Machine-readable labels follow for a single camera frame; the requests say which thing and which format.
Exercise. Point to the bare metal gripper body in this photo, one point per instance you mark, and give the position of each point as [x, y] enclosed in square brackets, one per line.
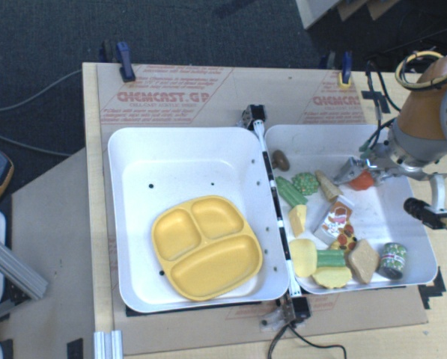
[387, 160]

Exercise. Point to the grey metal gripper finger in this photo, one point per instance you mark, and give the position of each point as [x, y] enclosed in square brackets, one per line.
[379, 178]
[349, 170]

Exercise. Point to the orange carrot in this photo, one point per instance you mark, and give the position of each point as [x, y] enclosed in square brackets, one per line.
[362, 181]

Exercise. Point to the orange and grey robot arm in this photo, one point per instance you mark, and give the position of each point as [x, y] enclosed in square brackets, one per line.
[421, 103]

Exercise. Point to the beige ice cream cone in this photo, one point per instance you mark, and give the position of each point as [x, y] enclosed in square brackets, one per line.
[328, 187]

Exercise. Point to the white plastic tray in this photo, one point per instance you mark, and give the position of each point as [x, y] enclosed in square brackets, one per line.
[380, 215]
[185, 163]

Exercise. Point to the green peas cluster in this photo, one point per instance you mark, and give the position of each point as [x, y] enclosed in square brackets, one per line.
[305, 183]

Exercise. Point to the white printed carton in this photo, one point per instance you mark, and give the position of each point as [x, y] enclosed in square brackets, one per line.
[333, 219]

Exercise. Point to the green pea pod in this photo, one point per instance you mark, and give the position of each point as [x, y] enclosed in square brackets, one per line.
[290, 192]

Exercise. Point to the pizza slice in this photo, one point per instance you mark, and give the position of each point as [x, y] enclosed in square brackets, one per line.
[346, 238]

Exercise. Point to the brown mushroom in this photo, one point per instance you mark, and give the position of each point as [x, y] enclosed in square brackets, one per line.
[281, 160]

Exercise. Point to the yellow cheese wedge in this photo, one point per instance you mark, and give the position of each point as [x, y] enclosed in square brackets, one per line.
[298, 219]

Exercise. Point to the green small can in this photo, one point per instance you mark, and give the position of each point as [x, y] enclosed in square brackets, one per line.
[392, 260]

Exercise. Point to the brown bread slice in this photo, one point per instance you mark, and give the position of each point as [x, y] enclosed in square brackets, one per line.
[363, 262]

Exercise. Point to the thin black and white rod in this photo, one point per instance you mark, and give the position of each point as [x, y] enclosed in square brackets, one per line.
[279, 219]

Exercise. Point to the yellow corn with green husk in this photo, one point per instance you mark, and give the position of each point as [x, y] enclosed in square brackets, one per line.
[303, 258]

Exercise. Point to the yellow ridged biscuit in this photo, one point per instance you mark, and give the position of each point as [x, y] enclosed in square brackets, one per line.
[331, 277]

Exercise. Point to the yellow divided plate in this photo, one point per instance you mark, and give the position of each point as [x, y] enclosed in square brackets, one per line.
[208, 247]

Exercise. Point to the brown cardboard board red print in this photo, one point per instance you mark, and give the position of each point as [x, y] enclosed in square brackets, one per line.
[193, 95]

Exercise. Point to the black cylinder on white bracket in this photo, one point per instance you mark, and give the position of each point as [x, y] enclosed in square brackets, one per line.
[421, 209]

